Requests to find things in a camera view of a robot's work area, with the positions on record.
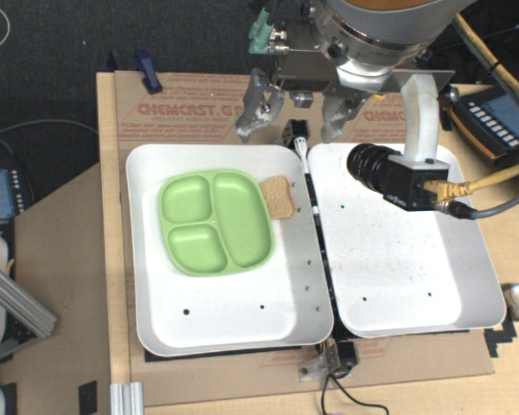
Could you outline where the thin black and white rod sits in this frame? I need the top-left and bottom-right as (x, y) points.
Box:
(293, 137), (342, 342)

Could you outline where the tan bread slice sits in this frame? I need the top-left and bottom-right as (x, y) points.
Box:
(259, 175), (297, 221)

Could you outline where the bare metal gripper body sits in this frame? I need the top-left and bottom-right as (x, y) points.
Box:
(275, 0), (433, 108)

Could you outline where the green divided plate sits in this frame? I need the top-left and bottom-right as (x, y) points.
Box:
(157, 169), (276, 278)

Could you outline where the black cylinder on white bracket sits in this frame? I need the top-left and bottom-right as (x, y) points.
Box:
(346, 70), (456, 213)

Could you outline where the brown cardboard board red print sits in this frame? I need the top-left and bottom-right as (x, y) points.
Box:
(114, 70), (497, 408)

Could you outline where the white plastic tray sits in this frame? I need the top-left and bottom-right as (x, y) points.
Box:
(125, 143), (336, 358)
(306, 142), (509, 339)

